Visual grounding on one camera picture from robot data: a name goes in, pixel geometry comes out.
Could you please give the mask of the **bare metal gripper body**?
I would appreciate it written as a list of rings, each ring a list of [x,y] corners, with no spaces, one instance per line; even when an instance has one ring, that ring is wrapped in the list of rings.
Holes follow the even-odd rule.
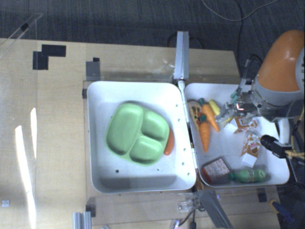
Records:
[[[234,104],[234,111],[238,116],[259,116],[257,107],[252,103],[251,94],[241,92]]]

